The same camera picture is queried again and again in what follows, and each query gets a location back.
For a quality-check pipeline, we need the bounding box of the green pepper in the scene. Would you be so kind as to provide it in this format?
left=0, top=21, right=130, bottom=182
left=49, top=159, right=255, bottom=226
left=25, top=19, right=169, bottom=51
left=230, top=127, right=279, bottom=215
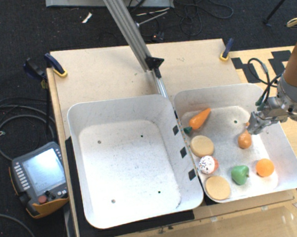
left=230, top=164, right=252, bottom=187

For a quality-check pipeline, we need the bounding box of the white plastic tray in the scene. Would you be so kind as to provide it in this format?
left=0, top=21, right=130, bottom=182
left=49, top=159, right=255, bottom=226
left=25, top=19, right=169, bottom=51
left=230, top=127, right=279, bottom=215
left=172, top=77, right=297, bottom=208
left=65, top=89, right=207, bottom=232

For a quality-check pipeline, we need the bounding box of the tan round biscuit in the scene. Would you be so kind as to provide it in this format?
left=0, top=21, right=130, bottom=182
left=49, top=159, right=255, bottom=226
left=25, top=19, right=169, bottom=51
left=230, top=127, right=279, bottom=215
left=204, top=174, right=232, bottom=202
left=189, top=133, right=216, bottom=159

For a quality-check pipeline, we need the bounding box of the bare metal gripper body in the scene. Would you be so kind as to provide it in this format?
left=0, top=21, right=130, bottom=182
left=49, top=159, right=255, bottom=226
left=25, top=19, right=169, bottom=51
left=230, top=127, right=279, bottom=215
left=255, top=93, right=297, bottom=132

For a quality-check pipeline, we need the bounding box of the pale wood board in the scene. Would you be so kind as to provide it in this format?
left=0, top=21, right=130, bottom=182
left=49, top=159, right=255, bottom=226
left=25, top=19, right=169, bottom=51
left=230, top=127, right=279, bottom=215
left=44, top=24, right=297, bottom=237

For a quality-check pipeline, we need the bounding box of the orange brown pear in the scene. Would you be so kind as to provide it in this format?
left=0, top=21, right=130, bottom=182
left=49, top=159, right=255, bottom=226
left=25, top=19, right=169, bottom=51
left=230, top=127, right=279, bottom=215
left=235, top=121, right=254, bottom=150

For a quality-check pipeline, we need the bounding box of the orange fruit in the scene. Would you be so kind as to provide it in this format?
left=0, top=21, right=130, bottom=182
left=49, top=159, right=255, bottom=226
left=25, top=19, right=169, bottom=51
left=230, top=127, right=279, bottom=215
left=255, top=157, right=276, bottom=178

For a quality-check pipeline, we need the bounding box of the orange carrot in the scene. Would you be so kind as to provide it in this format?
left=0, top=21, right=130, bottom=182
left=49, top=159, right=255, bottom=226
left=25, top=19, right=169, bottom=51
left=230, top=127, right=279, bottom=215
left=181, top=107, right=214, bottom=136

